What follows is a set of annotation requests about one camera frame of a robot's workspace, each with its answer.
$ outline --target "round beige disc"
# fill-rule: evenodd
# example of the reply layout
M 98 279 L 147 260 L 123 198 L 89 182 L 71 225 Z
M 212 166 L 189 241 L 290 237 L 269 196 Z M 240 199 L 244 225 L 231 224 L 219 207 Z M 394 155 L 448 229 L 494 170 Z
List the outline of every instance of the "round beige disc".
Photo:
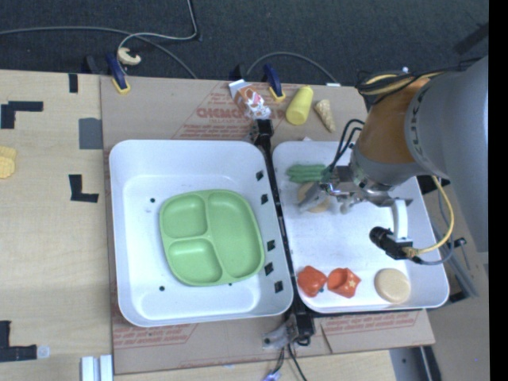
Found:
M 385 268 L 377 272 L 374 278 L 375 290 L 388 302 L 403 303 L 411 293 L 411 285 L 403 272 L 394 268 Z
M 304 183 L 300 186 L 298 189 L 298 201 L 301 202 L 305 198 L 305 193 L 312 187 L 312 182 Z M 319 205 L 313 207 L 312 209 L 309 209 L 312 213 L 321 213 L 327 210 L 330 206 L 330 197 L 327 196 L 323 202 L 321 202 Z

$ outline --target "toy tomato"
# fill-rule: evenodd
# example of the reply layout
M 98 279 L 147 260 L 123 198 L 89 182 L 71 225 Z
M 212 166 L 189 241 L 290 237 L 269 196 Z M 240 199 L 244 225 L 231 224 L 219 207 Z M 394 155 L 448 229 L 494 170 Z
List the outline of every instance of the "toy tomato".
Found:
M 346 298 L 355 296 L 361 279 L 349 268 L 335 268 L 328 275 L 328 289 Z
M 326 275 L 307 265 L 298 274 L 296 282 L 305 295 L 313 298 L 326 284 Z

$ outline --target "cardboard box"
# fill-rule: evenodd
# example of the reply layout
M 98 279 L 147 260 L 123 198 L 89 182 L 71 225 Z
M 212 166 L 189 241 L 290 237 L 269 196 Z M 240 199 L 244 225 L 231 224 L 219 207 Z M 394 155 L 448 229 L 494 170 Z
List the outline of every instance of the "cardboard box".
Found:
M 221 81 L 129 78 L 131 91 L 119 95 L 109 77 L 101 77 L 106 180 L 106 216 L 110 256 L 114 369 L 116 374 L 274 360 L 278 350 L 263 349 L 262 337 L 283 324 L 283 316 L 193 325 L 138 328 L 117 308 L 112 230 L 109 154 L 128 139 L 244 140 L 252 120 L 239 111 L 229 84 Z M 271 99 L 266 83 L 253 86 L 271 108 L 274 148 L 285 140 L 338 140 L 311 112 L 304 125 L 285 121 L 284 110 L 300 85 L 283 85 L 287 98 Z M 363 99 L 351 87 L 313 87 L 314 101 L 330 100 L 338 129 L 351 118 L 365 118 Z M 316 334 L 298 356 L 432 344 L 425 310 L 317 317 Z

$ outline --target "green plate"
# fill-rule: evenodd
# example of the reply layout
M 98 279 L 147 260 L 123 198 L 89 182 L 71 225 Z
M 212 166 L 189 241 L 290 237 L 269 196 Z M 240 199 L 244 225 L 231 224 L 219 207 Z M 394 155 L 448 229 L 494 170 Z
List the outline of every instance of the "green plate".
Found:
M 195 286 L 247 279 L 264 263 L 263 241 L 251 206 L 231 190 L 200 190 L 169 198 L 160 233 L 173 274 Z

